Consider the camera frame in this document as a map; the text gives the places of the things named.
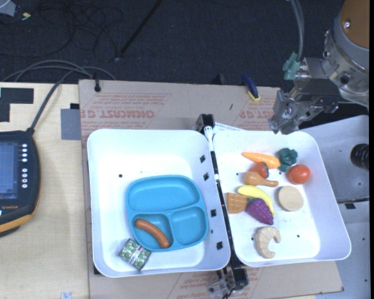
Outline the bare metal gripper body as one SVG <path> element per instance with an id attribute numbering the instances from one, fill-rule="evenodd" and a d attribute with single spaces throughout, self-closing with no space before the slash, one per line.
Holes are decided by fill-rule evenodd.
<path id="1" fill-rule="evenodd" d="M 308 106 L 311 117 L 333 113 L 341 103 L 369 107 L 369 49 L 341 29 L 327 31 L 321 58 L 305 57 L 300 65 L 284 68 L 286 77 L 296 69 L 292 89 L 284 92 L 289 106 Z"/>

